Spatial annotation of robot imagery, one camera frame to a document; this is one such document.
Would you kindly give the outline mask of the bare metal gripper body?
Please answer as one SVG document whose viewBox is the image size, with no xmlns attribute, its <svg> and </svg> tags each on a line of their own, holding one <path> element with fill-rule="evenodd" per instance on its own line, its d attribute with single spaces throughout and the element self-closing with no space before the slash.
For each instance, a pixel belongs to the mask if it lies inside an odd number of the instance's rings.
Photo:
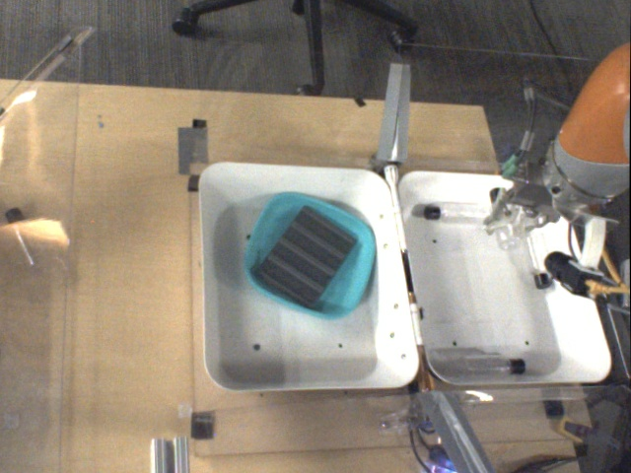
<svg viewBox="0 0 631 473">
<path fill-rule="evenodd" d="M 598 217 L 601 207 L 616 196 L 616 174 L 596 173 L 515 177 L 511 201 L 547 216 L 584 224 Z"/>
</svg>

